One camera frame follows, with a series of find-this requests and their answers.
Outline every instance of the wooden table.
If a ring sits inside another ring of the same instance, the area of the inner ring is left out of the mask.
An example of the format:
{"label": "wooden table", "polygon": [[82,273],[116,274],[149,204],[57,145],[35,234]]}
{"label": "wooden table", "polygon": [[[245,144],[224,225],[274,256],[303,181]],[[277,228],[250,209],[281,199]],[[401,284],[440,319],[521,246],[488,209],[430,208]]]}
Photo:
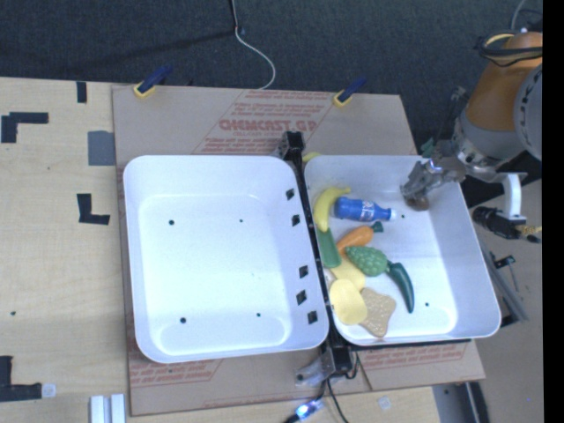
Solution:
{"label": "wooden table", "polygon": [[[48,112],[0,144],[0,355],[14,384],[53,383],[56,396],[0,403],[0,420],[88,421],[91,396],[128,394],[114,166],[89,167],[87,134],[113,131],[111,85],[2,78],[0,114]],[[93,195],[107,226],[78,223],[77,194]],[[386,397],[390,408],[378,399]],[[430,387],[339,398],[351,422],[438,422]],[[301,402],[180,412],[128,421],[281,422]],[[333,403],[310,421],[340,421]]]}

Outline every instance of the black hole in bin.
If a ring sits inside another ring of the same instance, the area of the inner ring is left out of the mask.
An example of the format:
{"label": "black hole in bin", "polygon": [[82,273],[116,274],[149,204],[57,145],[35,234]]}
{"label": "black hole in bin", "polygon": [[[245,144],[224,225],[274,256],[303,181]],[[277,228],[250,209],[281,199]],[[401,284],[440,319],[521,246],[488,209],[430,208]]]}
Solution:
{"label": "black hole in bin", "polygon": [[296,294],[296,300],[298,301],[298,305],[300,305],[307,298],[308,298],[308,296],[306,295],[305,290],[301,290],[298,294]]}
{"label": "black hole in bin", "polygon": [[313,324],[317,321],[317,312],[309,312],[308,313],[308,322],[309,324]]}

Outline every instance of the white cable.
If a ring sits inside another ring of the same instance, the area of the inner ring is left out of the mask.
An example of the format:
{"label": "white cable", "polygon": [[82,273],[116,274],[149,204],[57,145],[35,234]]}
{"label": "white cable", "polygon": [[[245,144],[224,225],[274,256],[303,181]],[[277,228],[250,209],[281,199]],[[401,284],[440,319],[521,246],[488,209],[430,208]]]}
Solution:
{"label": "white cable", "polygon": [[511,30],[515,30],[515,24],[517,22],[517,16],[519,15],[519,12],[521,12],[521,8],[523,8],[523,5],[525,4],[527,0],[521,0],[521,3],[519,5],[517,5],[517,8],[515,9],[515,12],[513,13],[513,18],[511,19]]}
{"label": "white cable", "polygon": [[274,66],[274,63],[271,61],[271,59],[267,55],[265,55],[263,52],[261,52],[258,48],[251,46],[250,44],[245,42],[243,39],[241,39],[241,36],[239,35],[239,20],[237,19],[237,10],[235,9],[235,0],[231,0],[231,9],[233,10],[233,19],[234,19],[234,22],[235,22],[235,37],[237,38],[237,41],[239,41],[246,48],[249,48],[250,50],[252,50],[256,54],[260,55],[270,65],[270,67],[272,69],[271,81],[269,81],[263,87],[258,88],[258,89],[266,89],[270,85],[272,85],[272,83],[274,82],[274,79],[276,78],[276,67]]}

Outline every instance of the robotic arm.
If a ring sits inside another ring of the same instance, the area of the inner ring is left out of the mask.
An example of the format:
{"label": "robotic arm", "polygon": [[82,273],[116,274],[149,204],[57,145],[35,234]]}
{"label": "robotic arm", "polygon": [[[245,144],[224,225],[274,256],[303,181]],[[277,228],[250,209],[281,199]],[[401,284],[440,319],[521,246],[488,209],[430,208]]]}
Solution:
{"label": "robotic arm", "polygon": [[527,234],[520,214],[520,181],[526,174],[499,169],[523,151],[542,160],[542,33],[496,33],[480,43],[479,52],[490,63],[455,120],[452,138],[439,141],[425,164],[418,161],[400,189],[411,207],[426,210],[430,191],[443,183],[461,182],[466,175],[501,183],[503,210],[478,207],[472,217],[516,239]]}

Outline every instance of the white plastic tray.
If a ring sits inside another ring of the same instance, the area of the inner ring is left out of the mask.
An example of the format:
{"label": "white plastic tray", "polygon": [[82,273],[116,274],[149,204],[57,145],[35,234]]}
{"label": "white plastic tray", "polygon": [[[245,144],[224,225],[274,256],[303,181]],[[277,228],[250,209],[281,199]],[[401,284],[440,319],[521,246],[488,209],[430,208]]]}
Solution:
{"label": "white plastic tray", "polygon": [[123,175],[136,339],[162,363],[313,348],[329,330],[293,170],[144,156]]}
{"label": "white plastic tray", "polygon": [[[499,304],[482,257],[460,186],[448,183],[430,194],[429,211],[407,206],[399,187],[417,156],[320,156],[306,166],[311,205],[329,186],[350,186],[349,197],[393,208],[397,218],[384,221],[383,233],[369,244],[408,271],[415,309],[409,314],[402,295],[382,274],[367,278],[367,287],[393,297],[397,307],[385,338],[375,338],[359,325],[347,326],[335,316],[339,332],[356,345],[394,345],[481,338],[494,334],[501,322]],[[360,223],[330,219],[338,240]],[[326,271],[328,283],[333,279]]]}

